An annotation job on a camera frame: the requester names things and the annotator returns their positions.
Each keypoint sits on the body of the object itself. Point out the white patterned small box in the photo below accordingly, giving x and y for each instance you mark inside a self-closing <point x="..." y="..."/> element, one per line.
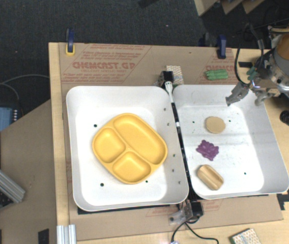
<point x="243" y="236"/>
<point x="176" y="71"/>

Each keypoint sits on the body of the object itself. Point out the thin black and white rod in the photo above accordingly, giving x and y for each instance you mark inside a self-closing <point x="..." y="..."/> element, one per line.
<point x="178" y="124"/>

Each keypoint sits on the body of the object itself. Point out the green asparagus bundle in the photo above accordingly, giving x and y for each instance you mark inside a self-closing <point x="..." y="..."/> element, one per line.
<point x="216" y="74"/>

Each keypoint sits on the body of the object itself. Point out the tan round biscuit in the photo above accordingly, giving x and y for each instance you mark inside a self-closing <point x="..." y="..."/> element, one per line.
<point x="215" y="125"/>

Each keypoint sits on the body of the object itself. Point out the yellow divided plate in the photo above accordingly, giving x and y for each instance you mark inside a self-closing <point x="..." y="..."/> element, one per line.
<point x="129" y="146"/>

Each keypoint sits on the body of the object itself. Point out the white plastic tray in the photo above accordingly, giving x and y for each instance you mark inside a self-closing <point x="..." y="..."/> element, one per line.
<point x="256" y="141"/>
<point x="124" y="199"/>

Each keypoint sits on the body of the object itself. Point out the tan bread bun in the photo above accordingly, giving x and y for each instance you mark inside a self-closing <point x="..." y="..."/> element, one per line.
<point x="210" y="177"/>

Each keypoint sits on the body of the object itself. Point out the purple grapes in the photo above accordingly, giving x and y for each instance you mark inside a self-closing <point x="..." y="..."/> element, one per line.
<point x="207" y="150"/>

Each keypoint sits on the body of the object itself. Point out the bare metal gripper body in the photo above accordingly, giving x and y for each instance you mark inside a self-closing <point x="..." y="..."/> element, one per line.
<point x="266" y="81"/>

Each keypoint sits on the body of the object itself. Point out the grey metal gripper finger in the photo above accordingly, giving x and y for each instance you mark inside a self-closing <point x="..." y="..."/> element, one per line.
<point x="237" y="93"/>
<point x="261" y="96"/>

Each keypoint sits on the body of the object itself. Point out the brown cardboard board, red print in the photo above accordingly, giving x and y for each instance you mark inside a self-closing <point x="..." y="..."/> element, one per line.
<point x="109" y="67"/>

